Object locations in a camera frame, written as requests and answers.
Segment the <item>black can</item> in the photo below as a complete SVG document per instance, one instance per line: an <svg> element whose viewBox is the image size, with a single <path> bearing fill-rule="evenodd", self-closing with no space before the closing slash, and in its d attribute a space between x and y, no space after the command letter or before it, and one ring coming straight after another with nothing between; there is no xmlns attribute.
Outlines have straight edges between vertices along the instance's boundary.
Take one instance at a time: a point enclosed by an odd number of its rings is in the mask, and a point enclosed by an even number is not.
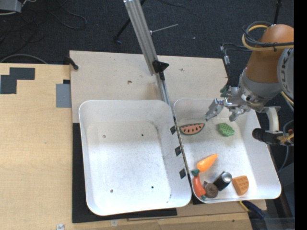
<svg viewBox="0 0 307 230"><path fill-rule="evenodd" d="M222 191L232 181L232 175L229 172L223 171L213 182L219 191Z"/></svg>

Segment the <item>watermelon slice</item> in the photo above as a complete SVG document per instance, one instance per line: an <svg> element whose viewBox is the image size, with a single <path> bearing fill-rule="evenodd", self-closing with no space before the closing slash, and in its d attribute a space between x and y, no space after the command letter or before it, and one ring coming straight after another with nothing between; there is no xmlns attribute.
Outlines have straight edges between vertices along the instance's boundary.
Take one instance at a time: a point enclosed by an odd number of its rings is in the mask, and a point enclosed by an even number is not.
<svg viewBox="0 0 307 230"><path fill-rule="evenodd" d="M180 132L184 135L195 135L199 133L203 128L205 124L190 124L190 125L182 125L179 127Z"/></svg>

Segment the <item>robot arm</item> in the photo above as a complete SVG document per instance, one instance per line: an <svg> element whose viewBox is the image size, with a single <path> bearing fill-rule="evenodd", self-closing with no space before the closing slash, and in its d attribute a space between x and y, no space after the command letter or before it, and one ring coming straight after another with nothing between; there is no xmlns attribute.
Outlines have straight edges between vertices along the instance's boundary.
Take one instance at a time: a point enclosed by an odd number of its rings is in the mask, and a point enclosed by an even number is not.
<svg viewBox="0 0 307 230"><path fill-rule="evenodd" d="M249 32L259 27L266 29L259 41L255 41ZM270 145L292 145L294 135L283 136L283 132L279 131L279 107L266 107L265 104L282 93L293 105L293 41L294 29L288 25L266 22L249 25L245 29L242 42L252 53L239 77L239 84L237 87L225 86L221 90L221 97L224 99L214 99L205 114L206 120L217 116L224 107L231 112L230 121L235 121L239 115L253 109L266 113L270 122L269 130L255 129L252 134L254 138Z"/></svg>

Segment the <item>black bracket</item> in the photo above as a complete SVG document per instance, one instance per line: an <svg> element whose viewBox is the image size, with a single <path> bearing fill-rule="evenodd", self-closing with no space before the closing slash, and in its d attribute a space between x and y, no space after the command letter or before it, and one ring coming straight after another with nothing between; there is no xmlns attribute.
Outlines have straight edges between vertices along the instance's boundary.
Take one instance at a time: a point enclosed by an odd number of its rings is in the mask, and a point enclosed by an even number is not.
<svg viewBox="0 0 307 230"><path fill-rule="evenodd" d="M63 65L69 65L69 64L71 64L75 70L79 69L79 67L76 65L76 63L74 63L72 58L65 56L63 60Z"/></svg>
<svg viewBox="0 0 307 230"><path fill-rule="evenodd" d="M160 79L161 80L165 80L165 76L163 71L169 66L169 64L158 61L158 60L154 60L153 61L153 69L156 73L159 73L160 75Z"/></svg>

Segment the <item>red chili pepper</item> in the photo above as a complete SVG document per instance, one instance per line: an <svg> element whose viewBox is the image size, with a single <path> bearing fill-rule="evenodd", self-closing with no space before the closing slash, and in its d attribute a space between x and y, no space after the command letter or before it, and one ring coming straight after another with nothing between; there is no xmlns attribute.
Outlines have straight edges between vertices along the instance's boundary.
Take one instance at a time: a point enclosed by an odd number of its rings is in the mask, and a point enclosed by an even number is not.
<svg viewBox="0 0 307 230"><path fill-rule="evenodd" d="M197 197L200 197L206 194L205 189L201 185L200 174L197 174L197 176L193 177L193 188L194 188L195 195Z"/></svg>

